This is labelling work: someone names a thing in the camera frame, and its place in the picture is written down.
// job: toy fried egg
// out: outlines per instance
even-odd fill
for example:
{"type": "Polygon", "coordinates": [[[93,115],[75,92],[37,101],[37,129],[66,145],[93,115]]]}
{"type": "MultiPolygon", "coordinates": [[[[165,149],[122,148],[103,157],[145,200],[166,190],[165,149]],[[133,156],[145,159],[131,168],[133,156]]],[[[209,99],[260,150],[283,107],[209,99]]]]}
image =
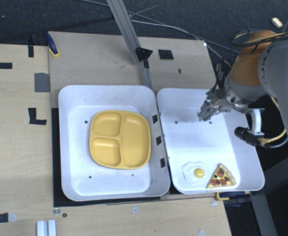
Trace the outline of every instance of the toy fried egg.
{"type": "Polygon", "coordinates": [[[188,162],[181,167],[184,180],[190,184],[200,184],[208,180],[208,169],[202,162],[188,162]]]}

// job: pizza slice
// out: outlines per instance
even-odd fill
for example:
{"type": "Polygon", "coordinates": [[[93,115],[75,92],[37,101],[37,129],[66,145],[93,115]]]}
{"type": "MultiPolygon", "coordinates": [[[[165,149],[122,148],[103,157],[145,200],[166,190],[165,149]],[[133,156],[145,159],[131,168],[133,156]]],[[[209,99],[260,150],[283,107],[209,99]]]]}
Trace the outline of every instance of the pizza slice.
{"type": "Polygon", "coordinates": [[[234,176],[232,175],[230,170],[221,163],[216,168],[206,188],[210,189],[224,186],[232,186],[235,184],[236,180],[234,179],[234,176]]]}

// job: wooden table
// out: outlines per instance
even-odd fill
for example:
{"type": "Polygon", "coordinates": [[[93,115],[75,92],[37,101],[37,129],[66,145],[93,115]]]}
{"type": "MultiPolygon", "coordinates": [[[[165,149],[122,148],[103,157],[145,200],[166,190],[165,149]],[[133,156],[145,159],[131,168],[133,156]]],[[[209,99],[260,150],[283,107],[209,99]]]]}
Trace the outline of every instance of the wooden table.
{"type": "Polygon", "coordinates": [[[213,197],[60,207],[54,214],[51,95],[34,91],[34,74],[50,73],[49,54],[45,46],[28,54],[27,46],[0,44],[0,62],[13,65],[0,69],[0,214],[16,215],[0,223],[1,236],[34,236],[39,220],[56,220],[59,236],[231,235],[224,204],[213,197]],[[28,108],[46,125],[29,124],[28,108]]]}

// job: yellow divided plate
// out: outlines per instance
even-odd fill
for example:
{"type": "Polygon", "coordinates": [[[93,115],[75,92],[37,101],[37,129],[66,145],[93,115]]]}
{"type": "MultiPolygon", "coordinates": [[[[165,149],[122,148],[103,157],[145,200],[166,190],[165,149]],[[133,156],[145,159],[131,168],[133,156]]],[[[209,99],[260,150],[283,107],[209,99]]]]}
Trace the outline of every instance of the yellow divided plate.
{"type": "Polygon", "coordinates": [[[95,115],[90,127],[90,154],[105,167],[137,169],[144,166],[151,151],[150,128],[140,114],[108,110],[95,115]]]}

